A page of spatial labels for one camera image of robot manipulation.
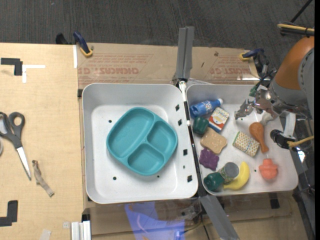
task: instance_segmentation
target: teal plate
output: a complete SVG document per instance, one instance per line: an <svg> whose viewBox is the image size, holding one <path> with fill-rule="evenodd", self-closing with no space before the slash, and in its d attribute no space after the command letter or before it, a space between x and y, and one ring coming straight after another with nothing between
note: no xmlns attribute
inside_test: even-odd
<svg viewBox="0 0 320 240"><path fill-rule="evenodd" d="M128 110L106 138L110 154L130 170L144 176L160 171L177 144L175 130L144 107Z"/></svg>

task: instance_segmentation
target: scissors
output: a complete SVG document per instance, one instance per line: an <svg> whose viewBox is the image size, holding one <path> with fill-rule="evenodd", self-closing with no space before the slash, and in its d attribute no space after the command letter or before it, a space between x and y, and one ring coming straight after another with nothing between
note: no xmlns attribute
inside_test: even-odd
<svg viewBox="0 0 320 240"><path fill-rule="evenodd" d="M21 119L20 124L15 124L16 118ZM21 143L21 132L26 121L25 116L19 112L13 112L9 116L7 116L3 112L0 112L0 123L1 121L3 121L3 124L2 124L2 127L0 124L0 136L7 138L13 143L15 149L19 154L24 170L29 180L31 181L31 173L30 173L27 157L24 151L24 147L22 146L22 143Z"/></svg>

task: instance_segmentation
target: scissors blade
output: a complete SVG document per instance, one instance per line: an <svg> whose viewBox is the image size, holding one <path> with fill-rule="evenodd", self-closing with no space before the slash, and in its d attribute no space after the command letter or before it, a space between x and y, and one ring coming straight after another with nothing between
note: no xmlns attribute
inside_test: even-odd
<svg viewBox="0 0 320 240"><path fill-rule="evenodd" d="M24 148L21 146L21 147L18 147L16 150L18 151L18 154L19 154L20 160L23 164L24 170L25 170L29 180L31 181L31 173L30 173L30 169L29 169L29 165L28 165L28 161L27 161L27 157L26 157Z"/></svg>

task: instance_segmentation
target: yellow checkered block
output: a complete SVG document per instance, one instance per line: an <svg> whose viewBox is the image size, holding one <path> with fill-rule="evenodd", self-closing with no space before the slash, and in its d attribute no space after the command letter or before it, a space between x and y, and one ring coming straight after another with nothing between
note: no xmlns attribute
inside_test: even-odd
<svg viewBox="0 0 320 240"><path fill-rule="evenodd" d="M232 145L237 149L245 152L250 157L254 157L256 155L260 146L259 142L241 131L238 131L238 133L236 134Z"/></svg>

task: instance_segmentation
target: white tray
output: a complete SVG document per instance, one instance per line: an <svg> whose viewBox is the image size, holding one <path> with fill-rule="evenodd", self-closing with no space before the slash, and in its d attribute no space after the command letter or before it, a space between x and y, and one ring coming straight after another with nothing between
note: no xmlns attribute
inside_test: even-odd
<svg viewBox="0 0 320 240"><path fill-rule="evenodd" d="M270 138L270 132L272 130L277 129L283 131L279 118L270 121L264 128L264 140L266 145L269 147L269 151L267 153L263 154L259 148L257 154L254 157L251 157L232 145L238 131L242 131L248 136L251 136L249 132L250 124L262 119L262 114L257 114L254 109L250 115L235 120L235 111L240 109L240 106L245 99L253 99L248 96L252 87L252 85L194 84L187 89L186 96L189 107L205 100L216 100L218 98L222 98L223 105L221 108L229 112L229 118L220 132L220 134L227 139L227 146L219 154L219 162L216 172L227 162L234 162L240 166L241 162L245 161L250 167L250 178L243 188L239 190L225 189L220 192L212 192L207 189L206 185L203 183L203 179L214 171L209 168L205 168L200 164L202 184L212 195L229 196L290 191L298 185L298 174L290 151L279 147ZM200 136L194 134L198 157L200 157L201 150L204 149L200 144L200 139ZM259 172L259 165L263 163L265 158L271 158L273 163L278 165L278 175L276 180L272 182L264 180Z"/></svg>
<svg viewBox="0 0 320 240"><path fill-rule="evenodd" d="M170 84L93 83L83 90L82 106L85 185L91 200L98 204L115 204L184 199L195 195L197 173L184 101L177 87ZM178 136L177 148L170 160L151 176L129 170L107 150L109 131L125 112L134 107L144 107L156 113L174 128Z"/></svg>

